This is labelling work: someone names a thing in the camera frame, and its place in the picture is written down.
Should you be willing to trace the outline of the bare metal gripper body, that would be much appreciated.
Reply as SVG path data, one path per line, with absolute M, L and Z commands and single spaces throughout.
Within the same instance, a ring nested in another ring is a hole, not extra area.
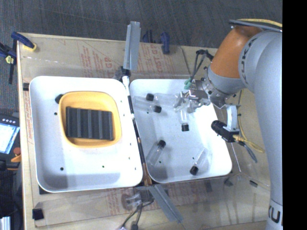
M 210 81 L 192 80 L 189 83 L 190 100 L 209 99 L 211 104 L 222 108 L 230 96 L 230 93 L 220 91 Z

